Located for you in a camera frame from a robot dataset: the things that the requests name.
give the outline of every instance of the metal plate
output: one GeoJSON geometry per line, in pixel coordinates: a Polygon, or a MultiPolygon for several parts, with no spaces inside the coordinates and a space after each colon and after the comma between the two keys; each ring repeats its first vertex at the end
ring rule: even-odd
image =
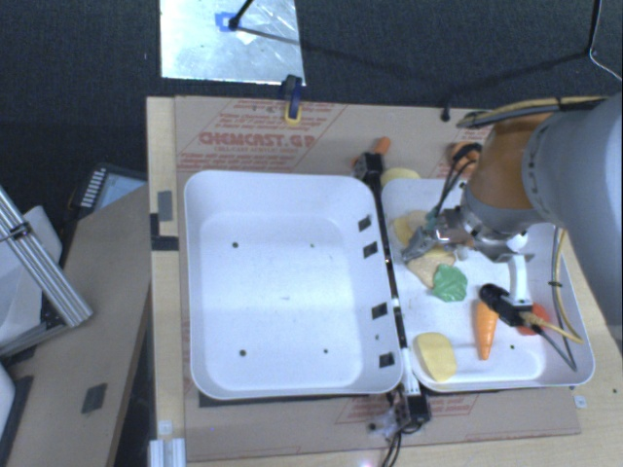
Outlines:
{"type": "Polygon", "coordinates": [[[245,30],[231,31],[229,18],[244,1],[160,0],[163,77],[278,85],[292,74],[305,81],[294,0],[255,0],[240,21],[245,30]]]}

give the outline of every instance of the toy carrot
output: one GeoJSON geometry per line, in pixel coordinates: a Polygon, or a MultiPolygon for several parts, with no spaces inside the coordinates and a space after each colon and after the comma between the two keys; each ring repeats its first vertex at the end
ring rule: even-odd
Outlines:
{"type": "Polygon", "coordinates": [[[494,344],[495,326],[499,315],[482,301],[476,306],[476,342],[482,360],[489,359],[494,344]]]}

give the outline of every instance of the black carpet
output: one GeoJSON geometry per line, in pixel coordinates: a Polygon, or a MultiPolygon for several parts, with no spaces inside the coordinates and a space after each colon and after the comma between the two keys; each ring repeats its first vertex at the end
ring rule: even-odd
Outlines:
{"type": "MultiPolygon", "coordinates": [[[[621,71],[623,0],[599,59],[621,71]]],[[[585,54],[593,0],[296,0],[308,100],[490,108],[620,84],[585,54]]],[[[145,170],[145,97],[274,97],[163,80],[159,0],[0,0],[0,185],[59,225],[98,162],[145,170]]]]}

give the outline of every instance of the white bracket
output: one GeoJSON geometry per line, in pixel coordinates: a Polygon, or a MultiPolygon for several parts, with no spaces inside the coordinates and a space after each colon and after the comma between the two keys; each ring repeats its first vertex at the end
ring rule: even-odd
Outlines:
{"type": "Polygon", "coordinates": [[[150,467],[186,467],[186,443],[181,438],[149,442],[150,467]]]}

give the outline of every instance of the empty white tray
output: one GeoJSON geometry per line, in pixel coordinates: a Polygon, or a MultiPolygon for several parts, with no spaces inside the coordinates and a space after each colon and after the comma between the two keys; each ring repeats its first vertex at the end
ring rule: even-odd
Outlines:
{"type": "MultiPolygon", "coordinates": [[[[555,350],[539,336],[522,336],[517,329],[498,321],[494,345],[489,360],[480,360],[474,335],[474,308],[478,290],[485,283],[494,283],[510,291],[512,264],[494,264],[477,251],[469,251],[465,261],[457,261],[458,267],[468,279],[467,297],[462,302],[444,303],[432,296],[430,291],[406,267],[400,256],[404,246],[399,242],[391,225],[399,216],[414,210],[431,209],[439,200],[441,180],[393,180],[383,192],[383,205],[389,227],[394,272],[402,308],[407,339],[413,348],[414,338],[424,332],[439,332],[451,342],[457,358],[457,373],[445,382],[435,381],[425,365],[410,350],[411,362],[418,380],[439,392],[481,391],[517,387],[543,387],[576,385],[591,378],[595,361],[584,329],[577,300],[570,284],[567,269],[561,267],[563,302],[569,320],[585,340],[584,344],[570,342],[577,364],[574,372],[555,350]]],[[[461,190],[455,188],[444,204],[459,204],[461,190]]],[[[528,244],[522,250],[533,255],[526,263],[526,285],[520,286],[526,297],[543,305],[552,321],[556,321],[551,287],[550,262],[552,257],[553,226],[535,225],[529,228],[528,244]]],[[[562,338],[552,331],[548,334],[564,348],[562,338]]]]}
{"type": "Polygon", "coordinates": [[[204,171],[184,193],[191,370],[216,399],[383,393],[402,361],[373,196],[204,171]]]}

